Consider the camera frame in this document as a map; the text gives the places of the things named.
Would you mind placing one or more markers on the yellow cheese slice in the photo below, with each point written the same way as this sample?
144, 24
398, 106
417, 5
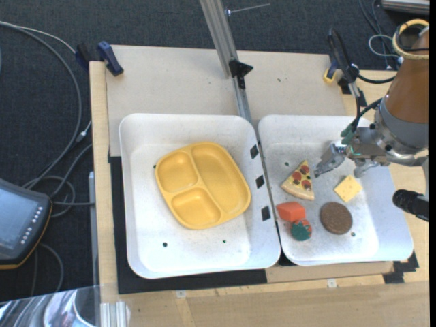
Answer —
348, 188

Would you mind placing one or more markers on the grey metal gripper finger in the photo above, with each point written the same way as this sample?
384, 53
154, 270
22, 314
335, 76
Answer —
327, 162
363, 168

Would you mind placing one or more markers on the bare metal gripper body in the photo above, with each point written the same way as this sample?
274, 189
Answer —
369, 146

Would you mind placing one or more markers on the thin rod between trays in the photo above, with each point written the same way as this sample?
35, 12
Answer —
242, 101

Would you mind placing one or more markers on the red strawberry with green top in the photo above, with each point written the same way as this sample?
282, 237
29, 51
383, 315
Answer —
301, 231

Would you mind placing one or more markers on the orange block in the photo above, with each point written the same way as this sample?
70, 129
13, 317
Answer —
290, 210

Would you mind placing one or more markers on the white plastic tray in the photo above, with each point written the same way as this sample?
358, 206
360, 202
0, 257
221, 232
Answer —
381, 223
150, 250

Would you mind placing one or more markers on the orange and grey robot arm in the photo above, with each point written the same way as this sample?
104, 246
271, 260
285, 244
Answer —
408, 90

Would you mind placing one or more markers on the yellow divided plate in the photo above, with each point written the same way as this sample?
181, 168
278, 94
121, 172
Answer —
204, 169

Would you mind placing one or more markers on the pale flat board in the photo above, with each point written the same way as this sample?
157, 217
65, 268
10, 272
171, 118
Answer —
177, 83

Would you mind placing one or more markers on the toy pizza slice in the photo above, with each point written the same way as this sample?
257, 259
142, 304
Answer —
299, 182

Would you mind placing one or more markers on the black cylinder on white bracket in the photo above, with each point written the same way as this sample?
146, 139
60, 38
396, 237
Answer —
410, 201

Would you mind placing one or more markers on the brown round biscuit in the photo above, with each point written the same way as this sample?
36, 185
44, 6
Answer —
336, 218

